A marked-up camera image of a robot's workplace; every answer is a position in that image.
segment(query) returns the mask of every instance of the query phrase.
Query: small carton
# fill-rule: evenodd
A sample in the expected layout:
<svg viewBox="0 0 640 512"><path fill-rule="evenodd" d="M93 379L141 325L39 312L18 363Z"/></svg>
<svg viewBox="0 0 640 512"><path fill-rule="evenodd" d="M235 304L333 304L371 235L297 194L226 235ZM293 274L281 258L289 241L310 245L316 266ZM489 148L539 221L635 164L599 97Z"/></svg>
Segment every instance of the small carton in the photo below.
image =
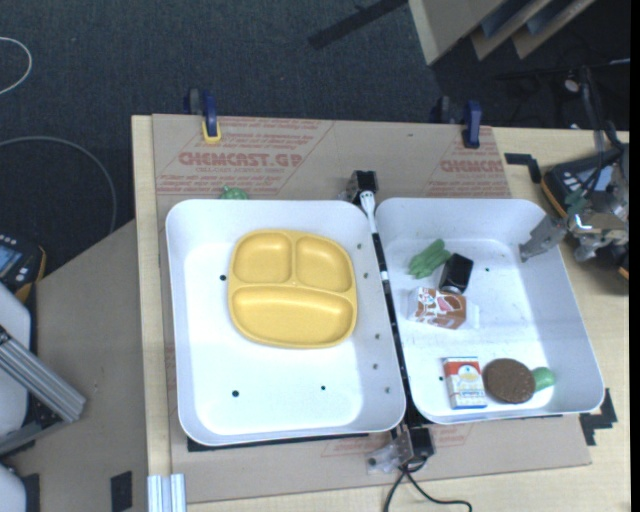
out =
<svg viewBox="0 0 640 512"><path fill-rule="evenodd" d="M443 367L453 409L481 409L487 406L477 357L449 357L443 361Z"/></svg>
<svg viewBox="0 0 640 512"><path fill-rule="evenodd" d="M435 288L416 288L409 296L409 320L446 329L457 329L467 320L477 324L477 307L464 295Z"/></svg>

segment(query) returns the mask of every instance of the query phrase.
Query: blue clamp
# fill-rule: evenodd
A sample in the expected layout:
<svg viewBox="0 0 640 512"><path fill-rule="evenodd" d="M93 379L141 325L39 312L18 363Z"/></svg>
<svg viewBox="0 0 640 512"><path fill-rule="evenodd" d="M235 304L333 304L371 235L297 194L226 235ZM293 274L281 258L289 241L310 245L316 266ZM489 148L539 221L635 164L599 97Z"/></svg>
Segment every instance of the blue clamp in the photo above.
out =
<svg viewBox="0 0 640 512"><path fill-rule="evenodd" d="M467 148L480 147L480 119L482 110L477 101L468 101L464 107L464 122L466 128L462 131L462 141Z"/></svg>
<svg viewBox="0 0 640 512"><path fill-rule="evenodd" d="M202 94L198 89L189 89L184 97L184 111L186 114L203 116L202 136L207 143L219 142L222 138L220 122L216 112L216 99L209 91Z"/></svg>

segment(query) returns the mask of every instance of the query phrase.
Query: black floor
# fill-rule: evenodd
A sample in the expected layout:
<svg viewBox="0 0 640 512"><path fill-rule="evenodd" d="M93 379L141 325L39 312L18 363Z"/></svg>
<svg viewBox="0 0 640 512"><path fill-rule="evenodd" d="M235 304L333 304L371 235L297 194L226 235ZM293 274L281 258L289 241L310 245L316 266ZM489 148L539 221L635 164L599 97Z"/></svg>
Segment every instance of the black floor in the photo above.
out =
<svg viewBox="0 0 640 512"><path fill-rule="evenodd" d="M0 229L39 241L48 271L111 229L110 189L95 162L52 141L2 146L27 136L95 155L117 192L115 225L133 218L131 115L180 113L189 87L215 91L222 115L428 122L447 96L456 119L473 99L486 124L590 129L579 97L562 89L565 71L589 66L606 117L629 129L630 65L607 63L630 58L631 0L595 2L524 60L508 41L480 62L463 39L427 66L402 2L322 39L376 3L3 2L0 37L23 42L33 70L0 95ZM0 90L25 65L16 45L0 41ZM498 79L514 73L527 76Z"/></svg>

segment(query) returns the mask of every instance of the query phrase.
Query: chocolate cookie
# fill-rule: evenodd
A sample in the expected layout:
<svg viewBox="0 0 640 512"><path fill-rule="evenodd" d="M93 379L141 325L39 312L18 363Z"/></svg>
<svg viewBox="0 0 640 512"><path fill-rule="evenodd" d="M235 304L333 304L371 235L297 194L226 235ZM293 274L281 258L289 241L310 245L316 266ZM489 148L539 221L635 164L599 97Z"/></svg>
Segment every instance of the chocolate cookie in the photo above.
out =
<svg viewBox="0 0 640 512"><path fill-rule="evenodd" d="M488 393L511 404L526 402L536 389L531 370L515 359L494 359L482 370L482 378Z"/></svg>

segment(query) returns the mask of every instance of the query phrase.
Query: yellow plate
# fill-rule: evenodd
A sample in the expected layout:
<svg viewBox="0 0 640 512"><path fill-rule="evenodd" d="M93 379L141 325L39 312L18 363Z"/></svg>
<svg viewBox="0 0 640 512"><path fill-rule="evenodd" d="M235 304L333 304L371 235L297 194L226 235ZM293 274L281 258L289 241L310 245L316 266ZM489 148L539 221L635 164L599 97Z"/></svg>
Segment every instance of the yellow plate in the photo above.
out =
<svg viewBox="0 0 640 512"><path fill-rule="evenodd" d="M228 301L244 336L288 348L337 345L358 310L349 254L329 238L292 230L252 231L238 241Z"/></svg>

